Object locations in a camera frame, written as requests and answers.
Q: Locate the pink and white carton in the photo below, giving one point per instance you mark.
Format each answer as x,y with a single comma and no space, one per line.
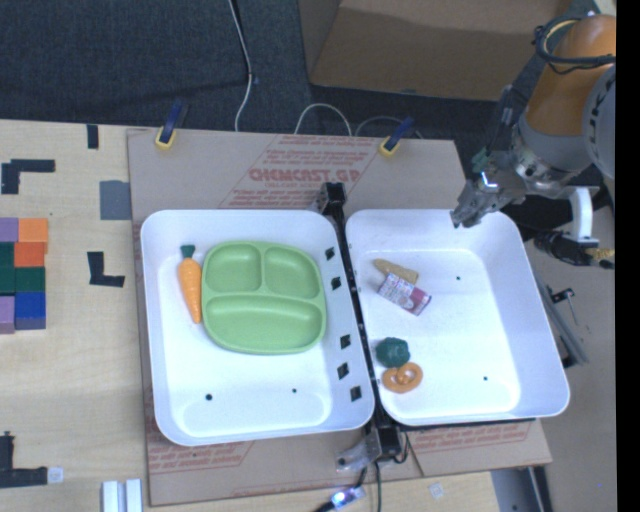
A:
405,295

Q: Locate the tan bread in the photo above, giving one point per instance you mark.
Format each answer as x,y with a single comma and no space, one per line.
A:
400,269

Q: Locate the black cylinder on white bracket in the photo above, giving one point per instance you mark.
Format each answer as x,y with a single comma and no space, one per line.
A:
582,215

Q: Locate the thin black rod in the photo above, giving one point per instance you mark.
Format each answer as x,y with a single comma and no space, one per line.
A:
357,305

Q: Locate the blue cube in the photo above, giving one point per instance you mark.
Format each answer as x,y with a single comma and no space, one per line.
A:
30,310

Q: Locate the green cube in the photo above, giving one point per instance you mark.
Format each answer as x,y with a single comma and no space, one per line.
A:
30,280
6,267

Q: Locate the brown cardboard board red print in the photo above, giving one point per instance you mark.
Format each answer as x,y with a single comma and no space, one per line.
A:
200,170

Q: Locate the orange carrot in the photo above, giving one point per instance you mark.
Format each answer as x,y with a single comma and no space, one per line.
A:
190,285

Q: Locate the brown cardboard box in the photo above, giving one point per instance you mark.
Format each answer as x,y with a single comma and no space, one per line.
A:
430,45

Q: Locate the purple cube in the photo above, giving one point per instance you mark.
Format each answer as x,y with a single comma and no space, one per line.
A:
6,315
8,230

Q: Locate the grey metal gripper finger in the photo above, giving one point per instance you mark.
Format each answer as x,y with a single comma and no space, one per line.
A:
477,215
459,217

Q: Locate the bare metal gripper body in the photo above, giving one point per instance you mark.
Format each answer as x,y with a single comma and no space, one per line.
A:
500,187

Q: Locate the green broccoli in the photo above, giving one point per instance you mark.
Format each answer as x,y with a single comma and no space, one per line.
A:
393,351

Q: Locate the orange pretzel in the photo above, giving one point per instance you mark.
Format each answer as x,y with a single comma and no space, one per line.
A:
401,382

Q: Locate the white plastic tray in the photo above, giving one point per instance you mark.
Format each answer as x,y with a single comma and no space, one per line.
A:
250,395
465,350

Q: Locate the orange cube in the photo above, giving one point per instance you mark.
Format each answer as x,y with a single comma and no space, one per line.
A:
30,255
33,231

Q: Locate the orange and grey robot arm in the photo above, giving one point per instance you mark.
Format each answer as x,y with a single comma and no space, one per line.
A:
565,85

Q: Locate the green divided plate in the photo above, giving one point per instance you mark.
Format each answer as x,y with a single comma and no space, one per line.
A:
262,315

